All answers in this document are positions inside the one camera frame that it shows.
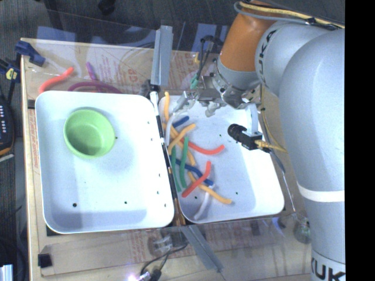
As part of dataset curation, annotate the long blue foam tube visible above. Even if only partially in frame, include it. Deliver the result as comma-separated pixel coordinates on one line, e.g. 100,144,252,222
172,157,215,186

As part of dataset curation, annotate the green foam tube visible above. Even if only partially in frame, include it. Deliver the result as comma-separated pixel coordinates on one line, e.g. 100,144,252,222
170,146,183,192
179,136,190,189

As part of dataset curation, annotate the short purple foam tube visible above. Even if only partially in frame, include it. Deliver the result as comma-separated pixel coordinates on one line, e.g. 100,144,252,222
85,61,98,81

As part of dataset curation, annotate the long purple foam tube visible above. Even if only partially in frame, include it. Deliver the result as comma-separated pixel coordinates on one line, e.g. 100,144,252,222
67,80,122,94

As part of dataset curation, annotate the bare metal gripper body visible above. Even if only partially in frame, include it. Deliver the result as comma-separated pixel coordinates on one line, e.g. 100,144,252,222
197,74,262,110

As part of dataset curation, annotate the light green bowl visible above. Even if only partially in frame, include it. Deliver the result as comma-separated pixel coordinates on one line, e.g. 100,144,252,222
63,109,116,159

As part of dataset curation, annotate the brown cardboard board, red print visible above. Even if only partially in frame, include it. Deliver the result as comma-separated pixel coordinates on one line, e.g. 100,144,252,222
20,37,312,278

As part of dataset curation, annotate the short blue foam tube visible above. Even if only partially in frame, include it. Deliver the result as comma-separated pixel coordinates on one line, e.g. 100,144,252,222
172,115,190,128

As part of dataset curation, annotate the black cylinder on white bracket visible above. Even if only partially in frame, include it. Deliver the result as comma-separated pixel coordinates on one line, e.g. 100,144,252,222
227,102,264,151

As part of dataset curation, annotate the yellow foam tube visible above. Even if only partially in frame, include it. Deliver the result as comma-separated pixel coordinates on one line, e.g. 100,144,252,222
162,122,196,167
167,123,196,155
187,171,233,205
163,91,171,123

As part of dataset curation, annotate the white plastic tray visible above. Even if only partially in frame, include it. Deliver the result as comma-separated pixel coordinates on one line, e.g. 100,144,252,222
158,94,286,225
35,90,175,235

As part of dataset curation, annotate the white foam tube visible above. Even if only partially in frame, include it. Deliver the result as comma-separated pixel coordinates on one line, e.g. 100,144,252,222
165,112,180,146
193,183,216,220

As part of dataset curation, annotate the salmon red foam tube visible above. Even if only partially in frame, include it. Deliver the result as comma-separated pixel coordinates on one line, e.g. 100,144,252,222
38,66,75,95

